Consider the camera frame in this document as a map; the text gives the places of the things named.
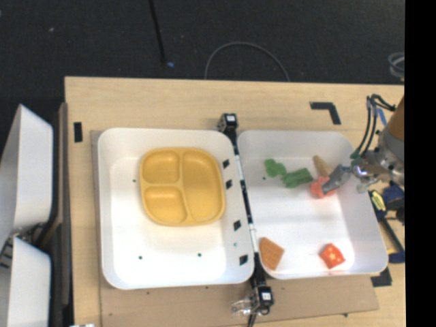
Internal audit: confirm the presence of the yellow divided plate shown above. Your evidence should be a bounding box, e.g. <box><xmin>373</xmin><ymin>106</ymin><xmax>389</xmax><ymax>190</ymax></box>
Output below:
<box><xmin>138</xmin><ymin>146</ymin><xmax>227</xmax><ymax>228</ymax></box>

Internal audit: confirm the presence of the orange waffle biscuit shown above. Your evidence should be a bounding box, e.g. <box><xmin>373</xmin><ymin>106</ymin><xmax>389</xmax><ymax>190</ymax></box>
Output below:
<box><xmin>258</xmin><ymin>236</ymin><xmax>285</xmax><ymax>272</ymax></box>

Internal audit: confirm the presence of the green toy broccoli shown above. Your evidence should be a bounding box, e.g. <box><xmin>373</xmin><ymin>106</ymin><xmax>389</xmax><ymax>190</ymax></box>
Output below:
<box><xmin>264</xmin><ymin>158</ymin><xmax>287</xmax><ymax>178</ymax></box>

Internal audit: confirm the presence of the green toy vegetable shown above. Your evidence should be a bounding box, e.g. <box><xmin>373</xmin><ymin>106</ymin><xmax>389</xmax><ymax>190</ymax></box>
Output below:
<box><xmin>281</xmin><ymin>168</ymin><xmax>314</xmax><ymax>189</ymax></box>

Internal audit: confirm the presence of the red cube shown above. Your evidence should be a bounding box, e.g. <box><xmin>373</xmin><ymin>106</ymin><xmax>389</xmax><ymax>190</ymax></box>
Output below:
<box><xmin>318</xmin><ymin>243</ymin><xmax>347</xmax><ymax>270</ymax></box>

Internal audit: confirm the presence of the black block with wires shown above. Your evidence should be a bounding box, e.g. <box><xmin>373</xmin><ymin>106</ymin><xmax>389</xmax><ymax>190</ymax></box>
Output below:
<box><xmin>251</xmin><ymin>285</ymin><xmax>275</xmax><ymax>315</ymax></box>
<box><xmin>217</xmin><ymin>112</ymin><xmax>240</xmax><ymax>131</ymax></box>

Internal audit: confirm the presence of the tan ice cream cone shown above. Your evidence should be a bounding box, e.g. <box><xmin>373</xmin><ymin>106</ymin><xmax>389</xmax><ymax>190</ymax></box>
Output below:
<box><xmin>312</xmin><ymin>155</ymin><xmax>333</xmax><ymax>178</ymax></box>

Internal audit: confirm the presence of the pink toy food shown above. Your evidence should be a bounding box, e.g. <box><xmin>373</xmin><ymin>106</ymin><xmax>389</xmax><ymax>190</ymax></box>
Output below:
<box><xmin>309</xmin><ymin>176</ymin><xmax>339</xmax><ymax>200</ymax></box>

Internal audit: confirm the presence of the white plastic tray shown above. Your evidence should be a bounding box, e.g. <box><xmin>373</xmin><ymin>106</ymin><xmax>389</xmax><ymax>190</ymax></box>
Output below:
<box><xmin>97</xmin><ymin>127</ymin><xmax>255</xmax><ymax>291</ymax></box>
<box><xmin>236</xmin><ymin>129</ymin><xmax>390</xmax><ymax>281</ymax></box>

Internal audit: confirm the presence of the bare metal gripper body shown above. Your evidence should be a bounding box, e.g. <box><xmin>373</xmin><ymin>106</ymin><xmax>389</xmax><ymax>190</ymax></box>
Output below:
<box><xmin>350</xmin><ymin>148</ymin><xmax>405</xmax><ymax>193</ymax></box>

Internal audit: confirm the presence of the thin black and white rod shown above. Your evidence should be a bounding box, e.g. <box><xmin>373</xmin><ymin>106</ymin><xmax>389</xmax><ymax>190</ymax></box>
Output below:
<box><xmin>230</xmin><ymin>127</ymin><xmax>265</xmax><ymax>287</ymax></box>

